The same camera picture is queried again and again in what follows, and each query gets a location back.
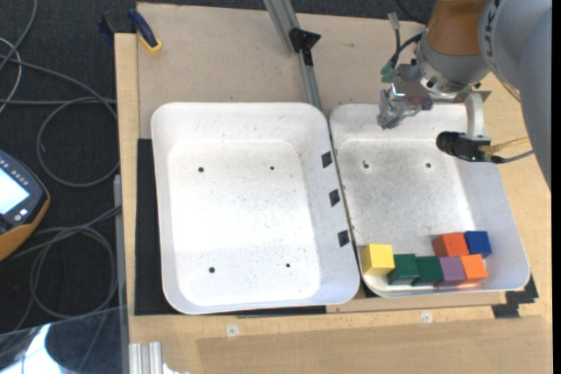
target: black floor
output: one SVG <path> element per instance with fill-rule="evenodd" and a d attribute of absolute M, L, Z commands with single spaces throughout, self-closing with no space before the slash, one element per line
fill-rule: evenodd
<path fill-rule="evenodd" d="M 119 27 L 128 30 L 126 12 L 137 1 L 264 9 L 261 0 L 39 0 L 33 27 L 19 47 L 25 61 L 60 71 L 86 83 L 103 97 L 115 98 L 112 49 L 102 40 L 97 22 L 111 11 Z M 384 18 L 381 0 L 293 0 L 296 11 L 340 16 Z M 386 0 L 401 19 L 425 22 L 430 0 Z M 0 0 L 0 38 L 16 42 L 32 11 L 32 0 Z M 0 53 L 9 48 L 0 44 Z M 0 98 L 11 91 L 16 69 L 0 73 Z M 25 69 L 15 99 L 59 100 L 89 96 L 67 81 Z M 0 113 L 0 148 L 26 163 L 45 182 L 53 202 L 39 229 L 71 227 L 88 222 L 113 207 L 111 179 L 90 188 L 72 188 L 49 177 L 39 164 L 37 136 L 54 106 L 8 105 Z M 74 105 L 63 110 L 45 128 L 40 146 L 47 167 L 72 182 L 88 182 L 110 173 L 117 163 L 117 129 L 112 116 L 99 104 Z M 112 220 L 96 226 L 114 245 Z M 32 237 L 25 248 L 44 242 Z M 20 326 L 55 321 L 37 301 L 28 308 L 32 264 L 38 252 L 0 263 L 0 333 Z M 110 288 L 109 258 L 103 247 L 83 234 L 58 243 L 47 253 L 34 283 L 39 299 L 59 315 L 84 314 L 103 303 Z M 110 306 L 117 305 L 114 297 Z"/>

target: block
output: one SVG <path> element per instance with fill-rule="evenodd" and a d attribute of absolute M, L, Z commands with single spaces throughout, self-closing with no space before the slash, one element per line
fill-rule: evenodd
<path fill-rule="evenodd" d="M 486 258 L 491 251 L 491 243 L 489 242 L 489 235 L 484 230 L 467 230 L 464 233 L 465 243 L 470 254 L 480 254 Z"/>
<path fill-rule="evenodd" d="M 395 268 L 387 275 L 391 286 L 410 286 L 421 276 L 415 254 L 395 254 L 394 263 Z"/>
<path fill-rule="evenodd" d="M 420 277 L 413 281 L 413 286 L 433 286 L 444 280 L 440 259 L 436 256 L 421 256 L 417 258 Z"/>
<path fill-rule="evenodd" d="M 485 262 L 480 254 L 470 254 L 459 259 L 462 262 L 465 273 L 465 281 L 462 282 L 463 286 L 476 285 L 487 277 Z"/>
<path fill-rule="evenodd" d="M 437 287 L 459 286 L 465 281 L 464 266 L 460 258 L 439 258 L 444 279 L 438 282 Z"/>
<path fill-rule="evenodd" d="M 395 268 L 392 245 L 368 244 L 360 252 L 360 266 L 363 274 L 386 276 Z"/>
<path fill-rule="evenodd" d="M 432 249 L 435 256 L 440 258 L 453 258 L 470 254 L 463 232 L 442 234 L 432 241 Z"/>

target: orange block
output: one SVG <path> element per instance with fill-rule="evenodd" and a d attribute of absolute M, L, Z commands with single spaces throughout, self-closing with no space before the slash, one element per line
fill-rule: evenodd
<path fill-rule="evenodd" d="M 465 281 L 462 285 L 477 284 L 487 277 L 487 268 L 480 254 L 470 254 L 459 258 L 464 267 Z"/>
<path fill-rule="evenodd" d="M 463 232 L 442 234 L 432 241 L 432 249 L 435 252 L 435 256 L 440 258 L 454 258 L 469 256 L 470 254 Z"/>

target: screen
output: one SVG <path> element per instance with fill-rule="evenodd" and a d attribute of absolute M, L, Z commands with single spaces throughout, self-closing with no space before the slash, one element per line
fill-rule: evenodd
<path fill-rule="evenodd" d="M 12 210 L 28 196 L 29 192 L 0 169 L 0 214 Z"/>

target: blue block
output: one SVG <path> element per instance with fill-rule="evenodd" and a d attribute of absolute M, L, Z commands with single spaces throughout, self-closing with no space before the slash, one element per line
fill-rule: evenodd
<path fill-rule="evenodd" d="M 467 230 L 464 233 L 465 242 L 470 254 L 480 254 L 486 258 L 491 251 L 491 244 L 489 243 L 489 235 L 484 230 Z"/>

